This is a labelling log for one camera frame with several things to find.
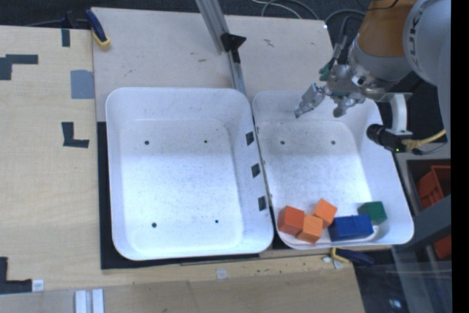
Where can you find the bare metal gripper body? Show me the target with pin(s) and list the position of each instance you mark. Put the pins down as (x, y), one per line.
(348, 82)

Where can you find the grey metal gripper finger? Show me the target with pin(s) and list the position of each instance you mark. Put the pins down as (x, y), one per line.
(311, 97)
(344, 106)

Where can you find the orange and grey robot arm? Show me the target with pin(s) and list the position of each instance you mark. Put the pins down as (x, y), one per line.
(425, 33)

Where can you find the white plastic tray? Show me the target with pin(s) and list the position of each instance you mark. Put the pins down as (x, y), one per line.
(183, 176)
(315, 165)

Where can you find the thin black and white rod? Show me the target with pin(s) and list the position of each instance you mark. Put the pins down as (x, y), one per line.
(239, 75)

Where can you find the light orange cube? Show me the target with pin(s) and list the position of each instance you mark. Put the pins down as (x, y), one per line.
(325, 210)
(310, 229)

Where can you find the green cube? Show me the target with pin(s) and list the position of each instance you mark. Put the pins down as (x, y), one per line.
(373, 212)

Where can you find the orange plastic box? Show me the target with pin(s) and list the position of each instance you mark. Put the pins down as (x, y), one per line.
(434, 185)

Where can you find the blue block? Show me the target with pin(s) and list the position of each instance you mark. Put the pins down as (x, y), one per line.
(350, 227)

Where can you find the dark orange cube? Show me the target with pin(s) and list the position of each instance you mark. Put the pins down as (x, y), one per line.
(290, 220)

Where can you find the black cylinder on white bracket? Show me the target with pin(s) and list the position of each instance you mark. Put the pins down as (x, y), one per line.
(383, 135)

